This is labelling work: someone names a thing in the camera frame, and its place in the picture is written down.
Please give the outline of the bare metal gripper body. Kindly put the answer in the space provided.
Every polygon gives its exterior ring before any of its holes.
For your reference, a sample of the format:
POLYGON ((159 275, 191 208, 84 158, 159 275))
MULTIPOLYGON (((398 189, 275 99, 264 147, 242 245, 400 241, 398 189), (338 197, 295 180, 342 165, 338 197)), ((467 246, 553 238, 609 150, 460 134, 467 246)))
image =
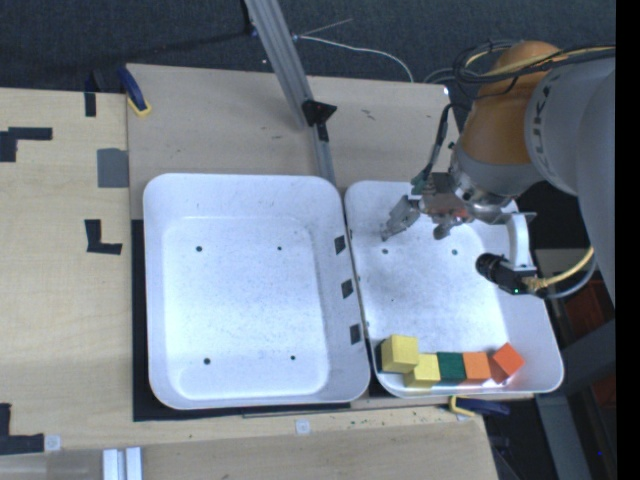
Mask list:
POLYGON ((497 224, 515 195, 492 192, 466 174, 431 172, 417 175, 420 209, 435 222, 467 223, 480 220, 497 224))

